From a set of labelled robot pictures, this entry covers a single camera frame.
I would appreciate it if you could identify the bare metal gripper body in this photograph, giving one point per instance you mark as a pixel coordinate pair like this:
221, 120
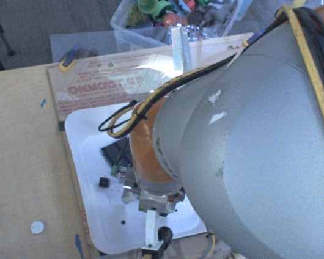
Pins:
154, 203

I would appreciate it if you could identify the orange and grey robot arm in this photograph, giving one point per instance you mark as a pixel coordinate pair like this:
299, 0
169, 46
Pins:
246, 148

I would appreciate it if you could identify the small black cube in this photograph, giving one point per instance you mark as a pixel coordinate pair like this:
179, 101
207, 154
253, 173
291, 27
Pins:
104, 182

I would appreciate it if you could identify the white plastic tray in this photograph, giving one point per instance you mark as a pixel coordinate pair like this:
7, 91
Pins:
105, 229

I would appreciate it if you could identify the black flat square packet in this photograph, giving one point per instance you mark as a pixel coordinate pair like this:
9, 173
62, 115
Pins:
116, 153

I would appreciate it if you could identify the white round disc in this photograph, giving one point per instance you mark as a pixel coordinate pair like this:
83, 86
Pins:
37, 227

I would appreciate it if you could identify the brown cardboard board red print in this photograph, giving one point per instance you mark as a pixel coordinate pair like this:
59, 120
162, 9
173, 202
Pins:
86, 86

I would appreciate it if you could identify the large clear plastic storage bin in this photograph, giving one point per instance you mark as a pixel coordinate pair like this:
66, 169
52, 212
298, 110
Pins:
133, 34

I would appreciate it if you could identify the black cylinder on white bracket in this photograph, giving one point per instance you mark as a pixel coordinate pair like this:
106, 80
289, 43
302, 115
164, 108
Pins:
151, 227

